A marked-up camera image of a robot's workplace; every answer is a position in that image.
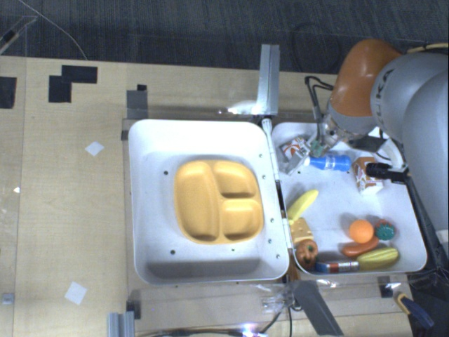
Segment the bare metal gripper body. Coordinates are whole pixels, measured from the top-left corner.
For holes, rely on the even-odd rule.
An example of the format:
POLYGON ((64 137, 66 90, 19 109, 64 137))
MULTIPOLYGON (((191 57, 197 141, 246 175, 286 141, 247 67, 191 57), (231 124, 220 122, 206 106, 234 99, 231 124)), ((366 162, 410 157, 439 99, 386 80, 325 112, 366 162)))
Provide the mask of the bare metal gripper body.
POLYGON ((346 138, 345 130, 342 130, 330 113, 323 116, 322 121, 316 124, 316 131, 307 139, 309 155, 322 157, 336 144, 346 138))

